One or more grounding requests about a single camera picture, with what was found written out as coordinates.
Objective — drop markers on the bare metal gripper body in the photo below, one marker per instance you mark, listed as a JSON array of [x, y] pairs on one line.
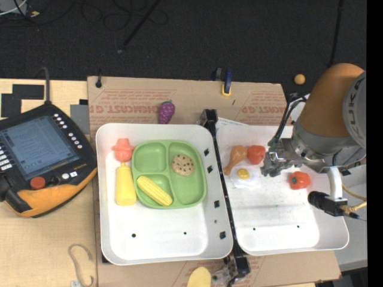
[[288, 151]]

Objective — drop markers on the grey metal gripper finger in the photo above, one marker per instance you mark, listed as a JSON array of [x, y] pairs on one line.
[[265, 168], [277, 169]]

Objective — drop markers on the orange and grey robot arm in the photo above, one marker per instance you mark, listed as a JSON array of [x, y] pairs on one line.
[[326, 106]]

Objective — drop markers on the white fried egg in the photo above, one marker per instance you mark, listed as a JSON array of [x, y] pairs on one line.
[[245, 178]]

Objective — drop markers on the orange bell pepper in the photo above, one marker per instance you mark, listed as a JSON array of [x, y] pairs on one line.
[[299, 181]]

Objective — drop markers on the brown chicken drumstick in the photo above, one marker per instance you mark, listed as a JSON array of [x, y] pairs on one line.
[[236, 155]]

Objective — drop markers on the thin black rod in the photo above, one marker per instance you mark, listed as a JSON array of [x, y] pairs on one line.
[[225, 187]]

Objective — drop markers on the white plastic tray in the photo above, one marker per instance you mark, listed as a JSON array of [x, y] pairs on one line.
[[278, 217], [161, 232]]

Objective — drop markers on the yellow ball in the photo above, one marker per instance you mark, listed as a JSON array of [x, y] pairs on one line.
[[299, 79]]

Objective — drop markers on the brown chocolate chip biscuit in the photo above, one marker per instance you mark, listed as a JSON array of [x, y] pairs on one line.
[[182, 165]]

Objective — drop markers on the green divided plate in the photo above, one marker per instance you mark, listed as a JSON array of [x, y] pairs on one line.
[[185, 191]]

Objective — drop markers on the brown cardboard board red print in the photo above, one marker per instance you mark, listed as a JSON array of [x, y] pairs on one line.
[[191, 100]]

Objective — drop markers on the yellow corn cob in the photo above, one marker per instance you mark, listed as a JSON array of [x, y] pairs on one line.
[[154, 190]]

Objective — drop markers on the purple grapes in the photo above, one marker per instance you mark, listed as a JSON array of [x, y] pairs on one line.
[[166, 112]]

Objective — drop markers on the pale yellow oval toy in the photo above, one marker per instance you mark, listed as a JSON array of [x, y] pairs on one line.
[[199, 278]]

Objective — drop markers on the yellow mustard bottle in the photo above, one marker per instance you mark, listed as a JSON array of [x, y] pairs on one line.
[[125, 187]]

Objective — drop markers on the pink hat-shaped toy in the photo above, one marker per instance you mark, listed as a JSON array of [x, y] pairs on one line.
[[123, 150]]

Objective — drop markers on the tan rubber band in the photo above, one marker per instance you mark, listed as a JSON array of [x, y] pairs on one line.
[[74, 262]]

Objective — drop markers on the black cylinder on white bracket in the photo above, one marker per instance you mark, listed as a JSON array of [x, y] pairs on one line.
[[327, 203]]

